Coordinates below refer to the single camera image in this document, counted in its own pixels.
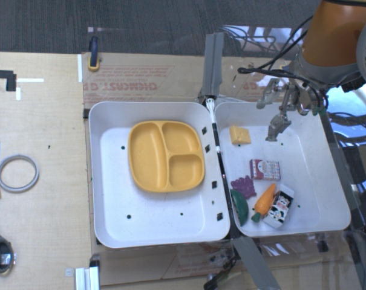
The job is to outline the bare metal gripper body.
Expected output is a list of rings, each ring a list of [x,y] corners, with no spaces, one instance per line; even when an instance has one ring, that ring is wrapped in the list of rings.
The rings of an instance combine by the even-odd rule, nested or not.
[[[297,111],[300,115],[324,115],[325,93],[314,88],[309,83],[289,82],[288,111]]]

